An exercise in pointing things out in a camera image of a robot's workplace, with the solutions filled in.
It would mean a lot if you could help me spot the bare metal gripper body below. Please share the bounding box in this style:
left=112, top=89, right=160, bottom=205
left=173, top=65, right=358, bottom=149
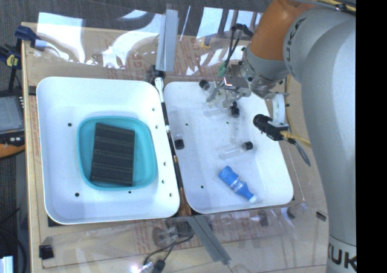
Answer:
left=218, top=64, right=278, bottom=99

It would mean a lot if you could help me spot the clear plastic bottle, black cap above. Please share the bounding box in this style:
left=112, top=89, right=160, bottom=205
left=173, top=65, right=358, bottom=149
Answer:
left=217, top=141, right=255, bottom=160
left=198, top=79, right=226, bottom=104
left=228, top=101, right=243, bottom=144

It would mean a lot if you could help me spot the thin black and white rod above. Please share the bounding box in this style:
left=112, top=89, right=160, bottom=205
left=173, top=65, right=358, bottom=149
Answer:
left=154, top=76, right=192, bottom=217

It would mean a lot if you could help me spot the white plastic tray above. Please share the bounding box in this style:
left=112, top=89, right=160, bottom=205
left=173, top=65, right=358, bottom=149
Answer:
left=163, top=80, right=295, bottom=216
left=36, top=75, right=181, bottom=225

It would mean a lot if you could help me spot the blue bottle with white cap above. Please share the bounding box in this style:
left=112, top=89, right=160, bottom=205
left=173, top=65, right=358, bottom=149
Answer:
left=218, top=165, right=258, bottom=205

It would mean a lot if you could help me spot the teal plate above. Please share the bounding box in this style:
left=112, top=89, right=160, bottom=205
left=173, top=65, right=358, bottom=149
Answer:
left=76, top=115, right=158, bottom=191

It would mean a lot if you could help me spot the black ribbed block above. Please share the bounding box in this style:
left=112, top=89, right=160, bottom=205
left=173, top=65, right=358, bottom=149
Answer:
left=89, top=122, right=136, bottom=188

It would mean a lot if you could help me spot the brown cardboard board, red print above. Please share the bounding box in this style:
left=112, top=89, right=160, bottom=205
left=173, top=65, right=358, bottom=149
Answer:
left=21, top=22, right=329, bottom=270

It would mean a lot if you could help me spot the black cylinder on white bracket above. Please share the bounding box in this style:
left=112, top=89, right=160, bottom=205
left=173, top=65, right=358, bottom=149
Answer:
left=252, top=92, right=290, bottom=142

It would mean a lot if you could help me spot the black block with thin wires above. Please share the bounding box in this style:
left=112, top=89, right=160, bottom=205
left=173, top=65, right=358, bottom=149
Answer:
left=174, top=219, right=195, bottom=239

